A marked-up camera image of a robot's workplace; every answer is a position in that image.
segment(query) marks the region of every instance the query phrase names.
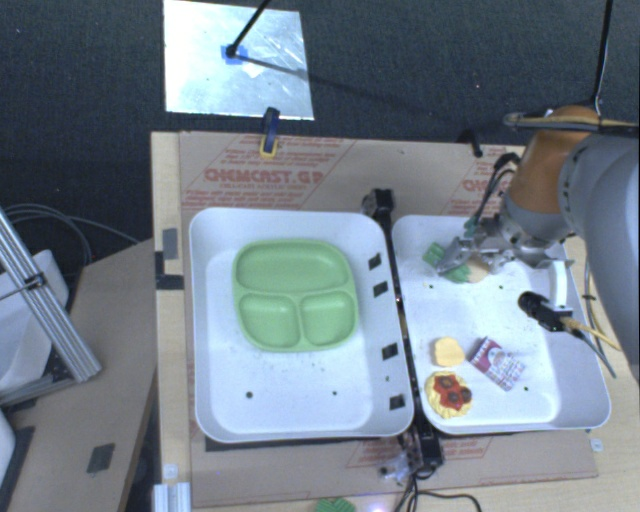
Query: metal sheet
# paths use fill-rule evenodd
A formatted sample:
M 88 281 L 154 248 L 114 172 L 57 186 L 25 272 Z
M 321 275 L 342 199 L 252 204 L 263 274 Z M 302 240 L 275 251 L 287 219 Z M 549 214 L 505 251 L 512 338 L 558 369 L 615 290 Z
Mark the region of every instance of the metal sheet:
M 255 9 L 165 0 L 165 93 L 169 112 L 313 120 L 298 12 L 265 10 L 238 54 L 233 43 Z

